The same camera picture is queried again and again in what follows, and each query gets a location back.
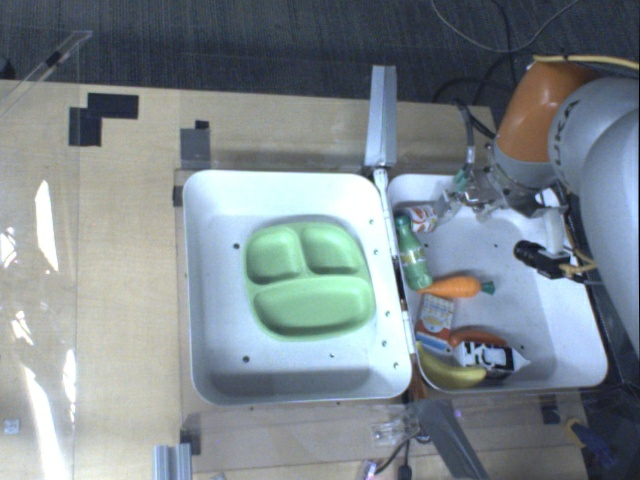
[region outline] snack package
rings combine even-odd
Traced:
[[[453,349],[453,357],[461,366],[484,367],[488,379],[504,379],[531,364],[511,347],[473,341],[460,343]]]
[[[449,347],[454,304],[450,300],[426,294],[420,305],[420,314],[416,323],[416,340],[427,350],[440,354]]]

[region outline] toy banana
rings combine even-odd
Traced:
[[[418,342],[416,345],[422,370],[438,387],[444,389],[472,388],[487,376],[487,370],[482,366],[449,365],[425,351],[422,343]]]

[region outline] toy carrot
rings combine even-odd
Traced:
[[[457,347],[463,341],[473,341],[474,343],[486,343],[487,345],[497,345],[498,347],[506,347],[507,341],[500,336],[481,331],[479,329],[456,329],[449,335],[449,345],[453,348]]]
[[[418,290],[418,293],[430,293],[436,297],[456,299],[473,297],[480,291],[493,295],[496,291],[493,281],[481,283],[471,276],[448,277],[434,281],[428,288]]]

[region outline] green plate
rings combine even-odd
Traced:
[[[339,336],[373,316],[375,297],[364,255],[336,224],[261,229],[247,243],[244,269],[253,313],[274,337]]]

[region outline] black tape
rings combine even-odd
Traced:
[[[561,421],[560,410],[555,395],[540,396],[540,412],[545,425],[558,425]]]
[[[138,119],[138,96],[90,92],[87,108],[92,116]]]
[[[191,445],[191,455],[200,455],[202,452],[200,434],[186,429],[180,429],[180,444],[185,443]]]
[[[49,66],[50,68],[52,68],[53,66],[55,66],[60,59],[62,58],[62,54],[59,51],[55,51],[53,52],[51,55],[49,55],[49,58],[47,60],[45,60],[45,64],[47,66]]]
[[[86,108],[69,109],[69,146],[102,146],[102,119]]]
[[[173,200],[174,208],[182,208],[182,189],[183,188],[184,187],[181,187],[178,185],[173,186],[173,194],[171,196],[171,199]]]
[[[138,100],[136,95],[89,93],[87,108],[69,109],[69,145],[101,146],[102,119],[137,119]]]
[[[211,168],[210,131],[208,129],[180,130],[180,163],[183,169]]]

